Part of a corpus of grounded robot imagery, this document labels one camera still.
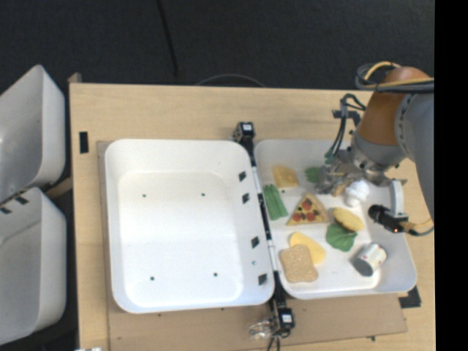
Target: green vegetable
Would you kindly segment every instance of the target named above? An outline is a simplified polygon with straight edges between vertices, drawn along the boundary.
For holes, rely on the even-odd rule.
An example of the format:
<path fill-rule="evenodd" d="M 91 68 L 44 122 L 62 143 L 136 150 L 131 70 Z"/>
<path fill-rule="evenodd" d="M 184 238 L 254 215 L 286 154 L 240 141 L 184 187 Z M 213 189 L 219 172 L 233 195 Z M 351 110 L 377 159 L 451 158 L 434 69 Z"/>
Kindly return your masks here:
<path fill-rule="evenodd" d="M 348 252 L 354 244 L 356 235 L 355 231 L 346 230 L 341 225 L 330 224 L 328 225 L 326 239 L 333 248 Z"/>
<path fill-rule="evenodd" d="M 267 184 L 263 187 L 265 202 L 268 210 L 268 215 L 271 221 L 275 221 L 280 217 L 287 216 L 286 207 L 279 196 L 279 191 L 274 184 Z"/>
<path fill-rule="evenodd" d="M 322 170 L 321 167 L 310 167 L 309 169 L 305 170 L 307 181 L 316 184 L 320 178 L 320 171 Z"/>

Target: plywood surface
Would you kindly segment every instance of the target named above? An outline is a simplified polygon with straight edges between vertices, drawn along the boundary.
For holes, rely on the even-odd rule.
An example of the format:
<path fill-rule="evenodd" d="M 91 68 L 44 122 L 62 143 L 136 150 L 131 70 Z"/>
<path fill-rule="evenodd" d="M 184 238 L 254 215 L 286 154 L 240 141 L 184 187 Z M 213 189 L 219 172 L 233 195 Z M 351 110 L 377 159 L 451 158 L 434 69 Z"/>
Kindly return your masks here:
<path fill-rule="evenodd" d="M 370 94 L 351 91 L 366 102 Z M 334 139 L 333 119 L 346 91 L 70 84 L 72 174 L 80 347 L 104 350 L 264 350 L 250 323 L 266 306 L 150 315 L 123 313 L 108 294 L 97 143 L 120 138 L 228 139 L 239 121 L 254 123 L 257 140 Z M 87 132 L 87 153 L 80 152 Z M 429 213 L 413 163 L 391 173 L 407 178 L 405 210 Z M 289 301 L 298 327 L 282 350 L 435 350 L 434 234 L 408 237 L 418 270 L 420 308 L 400 310 L 395 295 Z M 367 336 L 378 336 L 376 341 Z"/>

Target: white plastic piece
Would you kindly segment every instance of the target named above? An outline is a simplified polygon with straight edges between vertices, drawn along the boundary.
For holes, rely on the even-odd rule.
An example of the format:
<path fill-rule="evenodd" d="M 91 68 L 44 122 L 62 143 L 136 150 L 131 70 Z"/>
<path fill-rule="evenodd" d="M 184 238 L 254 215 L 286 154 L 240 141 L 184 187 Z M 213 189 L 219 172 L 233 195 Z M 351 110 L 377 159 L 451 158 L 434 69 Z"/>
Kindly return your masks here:
<path fill-rule="evenodd" d="M 36 65 L 0 95 L 0 202 L 56 181 L 64 165 L 64 95 Z"/>
<path fill-rule="evenodd" d="M 0 344 L 59 321 L 66 303 L 66 219 L 39 190 L 0 211 Z"/>
<path fill-rule="evenodd" d="M 346 204 L 350 207 L 355 207 L 359 203 L 365 202 L 370 191 L 369 185 L 365 180 L 360 179 L 359 181 L 352 182 L 344 189 Z"/>
<path fill-rule="evenodd" d="M 296 171 L 299 186 L 281 192 L 283 203 L 289 214 L 293 212 L 305 192 L 313 194 L 314 184 L 307 181 L 305 169 L 320 167 L 324 164 L 325 153 L 333 141 L 327 140 L 264 140 L 255 149 L 258 173 L 263 185 L 274 183 L 273 167 L 283 165 Z M 334 249 L 326 241 L 326 230 L 330 223 L 305 224 L 292 228 L 287 226 L 288 217 L 270 221 L 273 243 L 277 255 L 289 248 L 289 238 L 295 231 L 314 239 L 326 251 L 325 260 L 316 264 L 319 278 L 312 282 L 289 283 L 281 272 L 283 288 L 294 298 L 317 299 L 344 297 L 351 295 L 371 295 L 380 293 L 403 293 L 411 290 L 416 284 L 416 269 L 403 233 L 389 233 L 382 225 L 375 224 L 367 211 L 373 204 L 390 208 L 390 190 L 388 187 L 377 187 L 369 184 L 369 196 L 355 206 L 352 211 L 365 224 L 358 232 L 353 247 L 349 252 Z M 347 208 L 344 197 L 317 195 L 325 208 Z M 363 246 L 371 242 L 380 244 L 388 254 L 384 264 L 371 276 L 361 276 L 352 266 L 352 261 Z"/>
<path fill-rule="evenodd" d="M 104 164 L 111 285 L 123 310 L 268 301 L 273 272 L 242 146 L 117 140 L 105 150 Z"/>

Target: wooden table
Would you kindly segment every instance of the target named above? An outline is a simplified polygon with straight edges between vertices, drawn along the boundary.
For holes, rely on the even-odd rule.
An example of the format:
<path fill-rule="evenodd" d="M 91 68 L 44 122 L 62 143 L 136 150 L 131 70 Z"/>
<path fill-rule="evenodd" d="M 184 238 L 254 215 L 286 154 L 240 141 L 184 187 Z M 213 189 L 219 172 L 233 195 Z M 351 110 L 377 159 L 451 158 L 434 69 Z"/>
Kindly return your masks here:
<path fill-rule="evenodd" d="M 120 138 L 228 139 L 239 121 L 254 123 L 256 140 L 334 139 L 332 116 L 347 91 L 71 83 L 72 186 L 78 281 L 79 347 L 112 350 L 264 350 L 247 326 L 266 306 L 133 315 L 108 292 L 99 196 L 97 143 Z M 350 91 L 362 102 L 370 93 Z M 405 211 L 429 217 L 414 164 L 390 176 L 407 178 Z M 283 350 L 435 350 L 434 234 L 407 236 L 422 306 L 401 310 L 397 294 L 290 300 L 298 326 Z M 377 336 L 375 340 L 368 337 Z"/>

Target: yellow cheese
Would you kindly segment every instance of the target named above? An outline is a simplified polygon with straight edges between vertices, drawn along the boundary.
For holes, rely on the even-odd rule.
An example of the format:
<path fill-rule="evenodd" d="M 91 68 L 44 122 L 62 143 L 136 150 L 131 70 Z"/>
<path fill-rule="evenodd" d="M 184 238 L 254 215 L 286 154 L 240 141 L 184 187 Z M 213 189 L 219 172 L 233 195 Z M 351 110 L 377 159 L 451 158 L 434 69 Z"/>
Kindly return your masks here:
<path fill-rule="evenodd" d="M 314 264 L 321 263 L 326 256 L 326 251 L 316 241 L 304 235 L 301 232 L 295 232 L 290 238 L 290 247 L 297 246 L 298 244 L 304 244 L 309 249 L 310 257 Z"/>
<path fill-rule="evenodd" d="M 299 186 L 298 177 L 293 169 L 282 166 L 273 168 L 273 177 L 276 187 L 296 187 Z"/>

